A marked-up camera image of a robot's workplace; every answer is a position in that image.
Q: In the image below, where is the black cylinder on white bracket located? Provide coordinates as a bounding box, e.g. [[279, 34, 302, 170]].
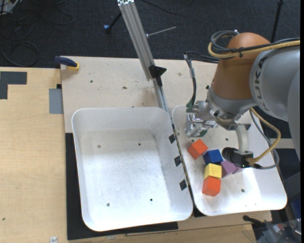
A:
[[221, 123, 255, 169]]

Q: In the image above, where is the pale wood board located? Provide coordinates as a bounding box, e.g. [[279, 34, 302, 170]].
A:
[[60, 56, 294, 241]]

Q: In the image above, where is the blue cube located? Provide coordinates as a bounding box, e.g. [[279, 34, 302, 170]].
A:
[[203, 149, 224, 166]]

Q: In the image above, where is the white plastic tray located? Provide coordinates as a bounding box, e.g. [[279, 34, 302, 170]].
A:
[[171, 104, 288, 217], [71, 106, 194, 232]]

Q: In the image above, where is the yellow cube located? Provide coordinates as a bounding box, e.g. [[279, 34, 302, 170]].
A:
[[204, 163, 223, 180]]

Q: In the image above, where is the orange cube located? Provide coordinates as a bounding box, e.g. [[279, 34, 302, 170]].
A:
[[202, 176, 222, 197], [187, 138, 209, 160]]

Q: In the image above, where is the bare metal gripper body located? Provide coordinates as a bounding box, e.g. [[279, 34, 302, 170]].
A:
[[186, 100, 242, 131]]

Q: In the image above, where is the purple cube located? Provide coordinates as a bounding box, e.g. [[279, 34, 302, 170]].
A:
[[220, 159, 245, 178]]

